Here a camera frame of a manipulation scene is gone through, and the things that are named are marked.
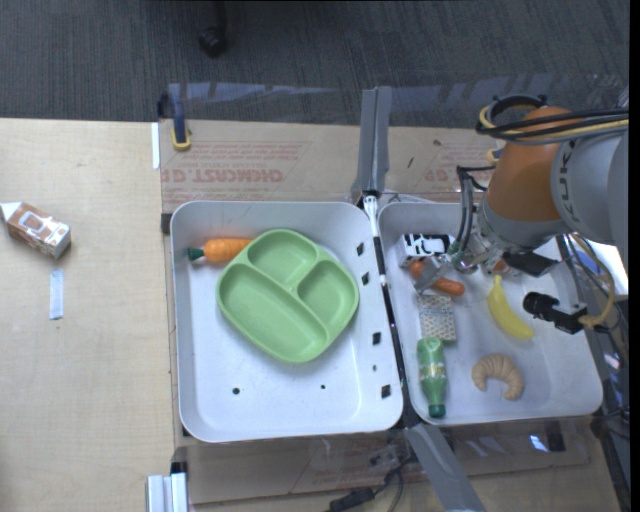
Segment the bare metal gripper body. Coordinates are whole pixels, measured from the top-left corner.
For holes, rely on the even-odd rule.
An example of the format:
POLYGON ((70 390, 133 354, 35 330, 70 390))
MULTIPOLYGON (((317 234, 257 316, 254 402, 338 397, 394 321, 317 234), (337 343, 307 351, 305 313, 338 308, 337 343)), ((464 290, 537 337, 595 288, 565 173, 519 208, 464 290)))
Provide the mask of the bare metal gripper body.
POLYGON ((479 233, 471 233, 466 244, 460 242, 451 256, 453 269, 461 274, 481 270, 485 274, 504 274, 502 253, 479 233))

